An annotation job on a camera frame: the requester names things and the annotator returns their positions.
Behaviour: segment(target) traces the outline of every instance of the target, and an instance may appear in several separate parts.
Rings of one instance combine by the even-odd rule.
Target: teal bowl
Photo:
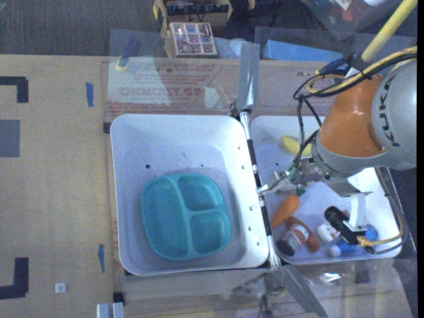
[[[166,260],[215,254],[231,238],[227,205],[218,185],[201,174],[172,174],[150,180],[141,193],[144,232]]]

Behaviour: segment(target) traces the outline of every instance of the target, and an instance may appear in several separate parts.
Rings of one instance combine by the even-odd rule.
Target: white square
[[[66,292],[66,283],[56,283],[55,289],[56,289],[56,293],[65,293]]]

